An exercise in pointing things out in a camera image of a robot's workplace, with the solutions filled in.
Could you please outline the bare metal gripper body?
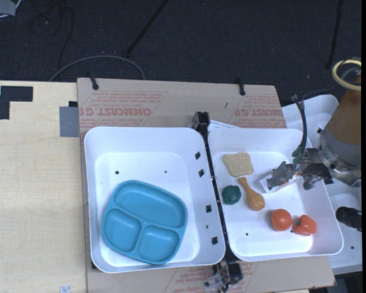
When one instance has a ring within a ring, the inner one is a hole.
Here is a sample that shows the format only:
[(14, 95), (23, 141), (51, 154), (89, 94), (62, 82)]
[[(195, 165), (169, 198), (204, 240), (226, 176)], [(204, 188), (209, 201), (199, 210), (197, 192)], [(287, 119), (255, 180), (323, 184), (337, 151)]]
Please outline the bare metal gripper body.
[(346, 163), (330, 150), (306, 148), (298, 162), (298, 174), (302, 177), (317, 175), (325, 185), (339, 181), (350, 187), (362, 186), (361, 169)]

